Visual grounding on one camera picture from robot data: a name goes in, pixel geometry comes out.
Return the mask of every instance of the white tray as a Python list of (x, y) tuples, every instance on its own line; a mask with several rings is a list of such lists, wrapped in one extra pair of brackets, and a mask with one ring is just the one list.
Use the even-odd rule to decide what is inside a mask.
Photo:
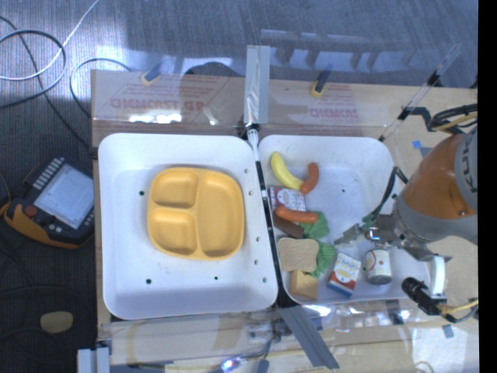
[[(226, 260), (187, 260), (154, 247), (148, 190), (171, 166), (216, 169), (243, 193), (245, 237)], [(277, 282), (254, 155), (236, 137), (112, 134), (99, 146), (103, 297), (121, 319), (250, 312), (270, 307)]]
[[(394, 165), (387, 147), (373, 138), (270, 135), (259, 144), (267, 187), (280, 185), (270, 165), (270, 157), (275, 151), (284, 157), (290, 171), (300, 178), (307, 176), (308, 163), (318, 163), (318, 185), (305, 196), (305, 202), (309, 210), (321, 211), (326, 217), (330, 233), (319, 240), (331, 245), (345, 230), (361, 223), (362, 218), (380, 203)], [(400, 189), (396, 179), (392, 194), (398, 193)], [(389, 214), (392, 207), (393, 201), (389, 199), (381, 212)], [(277, 228), (274, 232), (276, 239), (284, 236)], [(363, 262), (364, 253), (373, 247), (374, 244), (362, 236), (353, 246), (342, 245), (340, 249), (359, 257)], [(326, 287), (331, 270), (332, 267), (329, 267), (320, 277), (317, 300), (292, 296), (289, 292), (290, 274), (287, 272), (282, 272), (283, 285), (289, 296), (300, 304), (325, 305), (407, 298), (401, 289), (401, 283), (409, 276), (429, 283), (427, 264), (420, 263), (402, 249), (391, 249), (390, 284), (370, 284), (361, 270), (355, 291), (350, 297)]]

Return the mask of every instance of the yellow plate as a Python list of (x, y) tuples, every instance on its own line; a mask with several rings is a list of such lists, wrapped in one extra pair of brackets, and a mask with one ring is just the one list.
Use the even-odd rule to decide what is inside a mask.
[(171, 256), (222, 260), (242, 246), (245, 211), (242, 190), (227, 174), (172, 167), (152, 180), (148, 235)]

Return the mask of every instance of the toy banana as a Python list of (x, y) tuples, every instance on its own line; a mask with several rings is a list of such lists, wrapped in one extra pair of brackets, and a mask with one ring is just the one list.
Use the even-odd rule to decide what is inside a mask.
[(291, 188), (294, 190), (299, 190), (301, 188), (302, 181), (297, 178), (287, 168), (285, 161), (278, 152), (274, 152), (271, 155), (271, 168), (273, 169), (274, 176), (280, 181), (286, 188)]

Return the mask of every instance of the white cable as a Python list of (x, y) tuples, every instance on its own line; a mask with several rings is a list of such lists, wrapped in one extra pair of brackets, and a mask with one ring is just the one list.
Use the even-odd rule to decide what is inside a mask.
[[(83, 14), (83, 16), (81, 17), (79, 22), (76, 24), (75, 28), (69, 33), (69, 36), (66, 38), (65, 42), (62, 43), (63, 47), (65, 47), (68, 44), (69, 40), (74, 36), (74, 34), (78, 30), (78, 28), (80, 27), (82, 22), (85, 20), (86, 16), (88, 16), (88, 14), (95, 8), (95, 6), (99, 2), (100, 2), (100, 0), (95, 0), (95, 2), (92, 5), (90, 5), (89, 9), (87, 9), (86, 12)], [(21, 81), (29, 80), (30, 78), (35, 78), (35, 77), (41, 75), (42, 73), (44, 73), (46, 70), (48, 70), (48, 68), (50, 68), (54, 64), (54, 62), (59, 58), (60, 54), (61, 54), (61, 49), (57, 52), (57, 54), (55, 54), (54, 59), (52, 59), (52, 61), (47, 66), (45, 66), (43, 69), (40, 69), (38, 72), (33, 73), (32, 75), (24, 76), (22, 78), (11, 78), (8, 76), (0, 75), (0, 80), (8, 80), (10, 82), (21, 82)]]

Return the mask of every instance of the white can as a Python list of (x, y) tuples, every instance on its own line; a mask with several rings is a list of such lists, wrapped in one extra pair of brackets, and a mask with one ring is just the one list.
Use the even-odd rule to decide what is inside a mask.
[(366, 275), (371, 284), (387, 284), (391, 282), (390, 253), (381, 247), (366, 253)]

